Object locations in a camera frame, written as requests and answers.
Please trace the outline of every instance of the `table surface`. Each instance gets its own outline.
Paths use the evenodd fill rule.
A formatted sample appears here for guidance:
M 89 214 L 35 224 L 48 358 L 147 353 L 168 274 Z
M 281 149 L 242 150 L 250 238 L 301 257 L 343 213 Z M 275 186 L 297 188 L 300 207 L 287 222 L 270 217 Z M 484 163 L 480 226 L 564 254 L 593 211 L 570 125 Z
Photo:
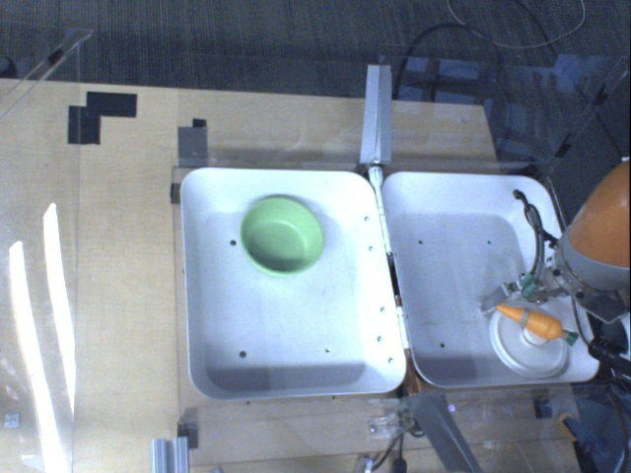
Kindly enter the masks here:
M 206 439 L 191 451 L 193 472 L 218 464 L 226 473 L 352 471 L 358 453 L 383 450 L 387 441 L 367 436 L 367 418 L 383 410 L 380 402 L 362 397 L 209 401 L 192 389 L 178 360 L 185 349 L 170 198 L 177 129 L 190 126 L 193 118 L 206 119 L 211 162 L 237 159 L 241 150 L 255 160 L 309 157 L 310 167 L 333 157 L 344 167 L 359 150 L 363 101 L 49 82 L 0 123 L 2 145 L 10 153 L 7 143 L 21 133 L 34 135 L 34 142 L 67 145 L 68 106 L 85 105 L 88 91 L 135 94 L 137 115 L 102 117 L 101 143 L 78 151 L 78 229 L 71 244 L 78 254 L 74 471 L 149 471 L 151 440 L 173 438 L 187 409 L 196 412 L 204 430 L 200 437 Z M 473 164 L 494 160 L 479 108 L 396 102 L 393 113 L 406 127 L 395 155 L 437 163 L 448 156 Z M 420 116 L 422 128 L 415 124 Z M 29 152 L 41 161 L 46 150 L 34 145 Z M 60 167 L 55 180 L 62 180 L 61 158 L 47 159 Z M 508 466 L 520 453 L 529 467 L 542 471 L 550 467 L 552 450 L 566 471 L 578 470 L 572 446 L 553 425 L 537 422 L 527 409 L 520 423 L 545 439 L 517 438 L 519 450 L 507 446 L 506 453 L 494 452 L 498 464 Z M 510 419 L 504 424 L 506 430 L 518 429 Z M 484 442 L 471 447 L 488 454 Z M 406 448 L 413 449 L 406 452 L 409 471 L 441 471 L 426 439 L 408 440 Z M 18 470 L 11 461 L 20 457 L 11 450 L 1 455 L 2 469 Z

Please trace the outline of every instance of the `metal bracket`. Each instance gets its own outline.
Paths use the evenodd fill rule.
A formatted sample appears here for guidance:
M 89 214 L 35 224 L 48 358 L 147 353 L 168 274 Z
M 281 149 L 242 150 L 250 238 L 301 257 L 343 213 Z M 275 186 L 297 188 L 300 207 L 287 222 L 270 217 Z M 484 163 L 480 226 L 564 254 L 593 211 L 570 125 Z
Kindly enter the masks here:
M 368 180 L 375 190 L 375 200 L 377 201 L 377 210 L 379 212 L 379 220 L 382 225 L 382 233 L 384 235 L 384 249 L 387 257 L 391 257 L 392 248 L 390 244 L 390 233 L 387 229 L 386 207 L 384 206 L 384 197 L 382 196 L 382 186 L 384 185 L 384 173 L 377 166 L 368 168 Z
M 154 439 L 151 442 L 151 473 L 188 473 L 188 438 Z
M 392 158 L 392 73 L 389 65 L 369 65 L 360 165 L 387 165 Z
M 401 343 L 403 349 L 411 349 L 410 337 L 407 331 L 407 321 L 405 320 L 405 314 L 403 313 L 403 307 L 398 306 L 396 308 L 396 318 L 398 320 L 398 329 L 401 334 Z
M 447 471 L 482 473 L 442 394 L 416 394 L 407 400 L 414 420 L 427 435 Z

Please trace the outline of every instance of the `white tray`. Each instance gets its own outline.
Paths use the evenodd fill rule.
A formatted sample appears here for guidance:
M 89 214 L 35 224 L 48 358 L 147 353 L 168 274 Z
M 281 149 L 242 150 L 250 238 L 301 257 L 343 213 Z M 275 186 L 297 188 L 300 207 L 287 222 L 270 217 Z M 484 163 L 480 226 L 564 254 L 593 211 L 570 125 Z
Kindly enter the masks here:
M 580 341 L 569 349 L 567 368 L 546 379 L 519 376 L 493 350 L 480 303 L 500 284 L 516 280 L 534 259 L 534 234 L 514 189 L 537 207 L 544 227 L 560 236 L 550 196 L 527 177 L 400 172 L 384 184 L 414 362 L 435 385 L 575 382 L 596 375 L 598 362 Z M 551 255 L 546 246 L 546 257 Z M 576 331 L 569 298 L 551 301 L 541 311 Z
M 302 202 L 322 226 L 322 255 L 301 274 L 264 274 L 239 244 L 244 213 L 270 195 Z M 198 169 L 182 183 L 181 214 L 189 370 L 202 394 L 383 393 L 401 383 L 405 359 L 366 180 L 335 171 Z

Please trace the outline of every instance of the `glass panel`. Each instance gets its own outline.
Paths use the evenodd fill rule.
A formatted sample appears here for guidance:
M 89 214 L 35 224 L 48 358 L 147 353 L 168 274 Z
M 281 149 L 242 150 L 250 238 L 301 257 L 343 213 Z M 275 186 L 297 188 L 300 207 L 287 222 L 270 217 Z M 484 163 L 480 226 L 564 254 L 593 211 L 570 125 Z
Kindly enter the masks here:
M 629 444 L 629 396 L 615 386 L 457 391 L 404 401 L 438 455 L 437 471 L 622 471 Z M 404 445 L 413 443 L 406 435 Z M 420 458 L 415 450 L 404 456 L 410 463 Z
M 356 166 L 364 101 L 296 96 L 296 93 L 309 91 L 307 84 L 314 79 L 303 79 L 302 87 L 299 80 L 301 73 L 313 76 L 317 70 L 314 62 L 278 62 L 277 68 L 254 72 L 246 66 L 256 64 L 255 59 L 245 62 L 238 57 L 200 54 L 195 58 L 203 66 L 200 67 L 203 76 L 198 79 L 201 86 L 207 83 L 216 89 L 213 69 L 221 68 L 234 71 L 240 87 L 254 84 L 260 89 L 262 84 L 272 93 L 181 91 L 178 126 L 180 143 L 182 139 L 184 142 L 183 166 L 191 165 L 185 158 L 185 142 L 195 137 L 185 133 L 186 128 L 193 125 L 193 119 L 205 121 L 207 133 L 205 156 L 194 166 L 265 169 L 353 169 Z
M 392 163 L 397 169 L 550 176 L 622 79 L 622 57 L 436 55 L 392 50 Z
M 71 471 L 80 90 L 42 81 L 78 81 L 90 33 L 0 28 L 0 469 Z

